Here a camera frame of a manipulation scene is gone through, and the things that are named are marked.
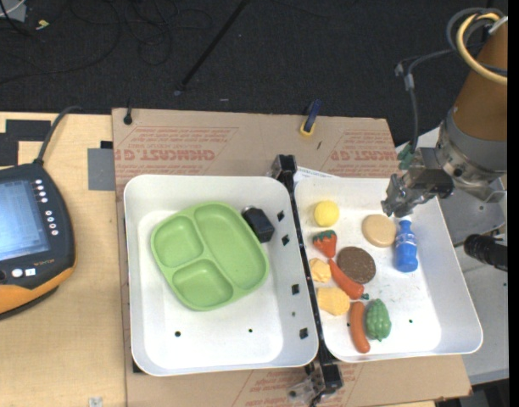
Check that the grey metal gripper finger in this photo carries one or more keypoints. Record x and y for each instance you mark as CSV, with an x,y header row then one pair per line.
x,y
408,204
393,195

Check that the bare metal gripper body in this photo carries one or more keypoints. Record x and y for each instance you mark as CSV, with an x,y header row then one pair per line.
x,y
433,176

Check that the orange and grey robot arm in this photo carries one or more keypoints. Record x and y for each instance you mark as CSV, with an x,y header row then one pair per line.
x,y
484,100

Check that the tan round biscuit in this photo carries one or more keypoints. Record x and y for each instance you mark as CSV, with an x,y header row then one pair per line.
x,y
378,230

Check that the blue bottle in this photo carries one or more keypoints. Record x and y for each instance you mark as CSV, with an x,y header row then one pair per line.
x,y
406,248

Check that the yellow lemon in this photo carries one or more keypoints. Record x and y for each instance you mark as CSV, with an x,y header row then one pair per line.
x,y
326,213

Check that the brown round burger patty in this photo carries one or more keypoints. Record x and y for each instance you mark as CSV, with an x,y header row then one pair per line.
x,y
356,265

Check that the white paper sheet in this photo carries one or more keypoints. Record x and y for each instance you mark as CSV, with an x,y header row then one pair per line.
x,y
316,172

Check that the red strawberry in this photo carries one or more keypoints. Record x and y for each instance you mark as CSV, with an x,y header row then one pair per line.
x,y
326,244

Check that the orange carrot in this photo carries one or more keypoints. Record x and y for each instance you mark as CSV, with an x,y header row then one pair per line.
x,y
346,284

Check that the white plastic tray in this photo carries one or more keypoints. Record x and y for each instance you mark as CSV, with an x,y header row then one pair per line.
x,y
225,341
416,308

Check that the small pale yellow toy food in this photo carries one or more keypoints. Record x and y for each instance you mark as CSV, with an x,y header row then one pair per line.
x,y
319,270

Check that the thin black and white rod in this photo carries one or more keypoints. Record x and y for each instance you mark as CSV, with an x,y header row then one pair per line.
x,y
304,252

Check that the green broccoli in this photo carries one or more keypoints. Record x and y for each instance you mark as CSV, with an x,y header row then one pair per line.
x,y
378,320

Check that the large yellow toy food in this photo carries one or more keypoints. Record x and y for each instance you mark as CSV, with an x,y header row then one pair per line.
x,y
332,301

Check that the orange sausage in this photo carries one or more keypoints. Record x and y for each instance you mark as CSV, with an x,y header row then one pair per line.
x,y
358,327

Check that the small black box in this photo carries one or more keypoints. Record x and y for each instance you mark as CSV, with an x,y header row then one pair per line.
x,y
259,224

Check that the brown cardboard board red print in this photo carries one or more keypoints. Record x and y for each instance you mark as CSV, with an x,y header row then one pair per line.
x,y
225,151

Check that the green divided plate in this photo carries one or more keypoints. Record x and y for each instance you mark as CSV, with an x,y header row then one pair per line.
x,y
225,244

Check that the black cylinder on white bracket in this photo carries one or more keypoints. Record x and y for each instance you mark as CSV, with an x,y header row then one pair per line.
x,y
484,248

